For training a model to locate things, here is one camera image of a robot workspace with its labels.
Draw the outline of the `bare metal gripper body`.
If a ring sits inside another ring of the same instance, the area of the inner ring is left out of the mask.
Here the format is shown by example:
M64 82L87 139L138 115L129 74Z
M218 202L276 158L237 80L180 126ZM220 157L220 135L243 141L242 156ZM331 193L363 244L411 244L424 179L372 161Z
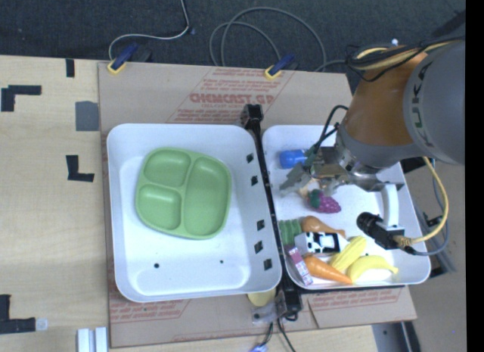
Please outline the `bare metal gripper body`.
M344 185L356 185L366 192L379 192L383 183L377 178L378 168L363 164L342 145L323 146L312 161L311 174L326 196L332 196Z

